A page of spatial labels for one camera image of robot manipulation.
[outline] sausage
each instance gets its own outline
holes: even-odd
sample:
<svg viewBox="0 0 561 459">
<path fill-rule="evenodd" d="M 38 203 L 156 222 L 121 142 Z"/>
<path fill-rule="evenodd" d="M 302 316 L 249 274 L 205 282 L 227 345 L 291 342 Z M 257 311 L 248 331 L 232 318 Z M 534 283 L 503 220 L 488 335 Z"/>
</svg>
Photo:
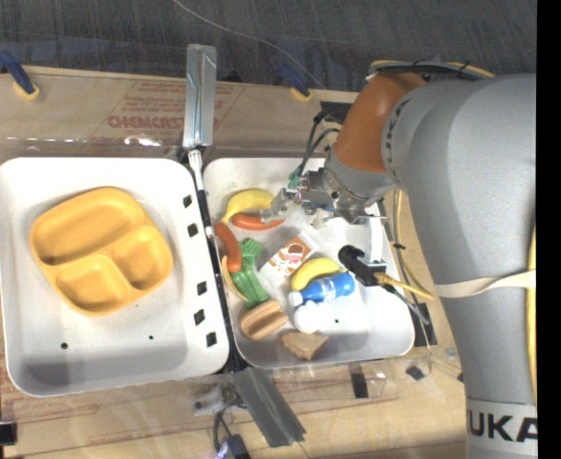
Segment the sausage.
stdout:
<svg viewBox="0 0 561 459">
<path fill-rule="evenodd" d="M 214 225 L 214 234 L 221 239 L 227 252 L 227 270 L 231 273 L 240 272 L 242 269 L 242 251 L 229 226 L 225 223 L 217 223 Z"/>
<path fill-rule="evenodd" d="M 251 230 L 251 231 L 262 231 L 262 230 L 270 230 L 271 228 L 275 228 L 282 223 L 284 223 L 284 219 L 278 219 L 276 221 L 271 221 L 268 225 L 266 225 L 261 218 L 258 216 L 251 216 L 249 214 L 244 214 L 243 212 L 238 212 L 231 217 L 231 223 L 235 228 L 241 228 L 243 230 Z"/>
</svg>

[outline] water bottle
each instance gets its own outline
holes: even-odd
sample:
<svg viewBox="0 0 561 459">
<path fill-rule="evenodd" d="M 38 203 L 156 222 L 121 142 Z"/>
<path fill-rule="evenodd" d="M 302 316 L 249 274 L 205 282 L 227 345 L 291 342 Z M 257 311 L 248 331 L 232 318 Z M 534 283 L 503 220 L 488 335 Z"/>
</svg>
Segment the water bottle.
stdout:
<svg viewBox="0 0 561 459">
<path fill-rule="evenodd" d="M 312 281 L 301 292 L 291 291 L 289 303 L 292 306 L 299 306 L 304 301 L 331 302 L 337 297 L 352 294 L 354 290 L 353 277 L 347 272 L 340 272 Z"/>
</svg>

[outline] yellow plate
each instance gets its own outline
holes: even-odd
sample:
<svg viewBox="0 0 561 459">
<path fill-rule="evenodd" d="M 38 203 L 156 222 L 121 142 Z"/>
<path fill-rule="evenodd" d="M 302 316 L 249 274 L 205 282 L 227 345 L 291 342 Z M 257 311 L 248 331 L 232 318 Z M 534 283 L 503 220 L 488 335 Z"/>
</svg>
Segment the yellow plate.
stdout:
<svg viewBox="0 0 561 459">
<path fill-rule="evenodd" d="M 130 194 L 90 190 L 48 210 L 30 230 L 33 257 L 75 311 L 109 315 L 149 294 L 174 260 L 159 228 Z"/>
</svg>

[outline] white bottle cap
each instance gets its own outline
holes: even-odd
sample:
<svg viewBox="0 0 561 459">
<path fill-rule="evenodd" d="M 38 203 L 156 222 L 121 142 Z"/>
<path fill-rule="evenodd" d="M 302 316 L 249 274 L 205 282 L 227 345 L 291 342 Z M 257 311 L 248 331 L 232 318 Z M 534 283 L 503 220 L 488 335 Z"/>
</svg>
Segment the white bottle cap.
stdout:
<svg viewBox="0 0 561 459">
<path fill-rule="evenodd" d="M 300 306 L 292 316 L 292 324 L 303 333 L 315 333 L 320 329 L 320 313 L 316 304 L 308 301 Z"/>
<path fill-rule="evenodd" d="M 289 303 L 291 306 L 299 306 L 303 302 L 303 296 L 299 291 L 291 291 L 289 293 Z"/>
</svg>

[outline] yellow banana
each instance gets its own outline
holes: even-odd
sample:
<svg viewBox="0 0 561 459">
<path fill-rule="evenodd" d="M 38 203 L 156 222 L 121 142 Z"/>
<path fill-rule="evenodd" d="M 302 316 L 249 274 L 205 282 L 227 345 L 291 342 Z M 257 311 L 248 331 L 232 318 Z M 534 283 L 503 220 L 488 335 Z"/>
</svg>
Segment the yellow banana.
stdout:
<svg viewBox="0 0 561 459">
<path fill-rule="evenodd" d="M 314 279 L 338 272 L 341 269 L 331 258 L 313 258 L 292 275 L 291 290 L 303 291 Z"/>
<path fill-rule="evenodd" d="M 235 194 L 227 203 L 227 211 L 221 222 L 227 224 L 234 214 L 248 209 L 269 209 L 271 208 L 273 195 L 260 188 L 242 190 Z"/>
</svg>

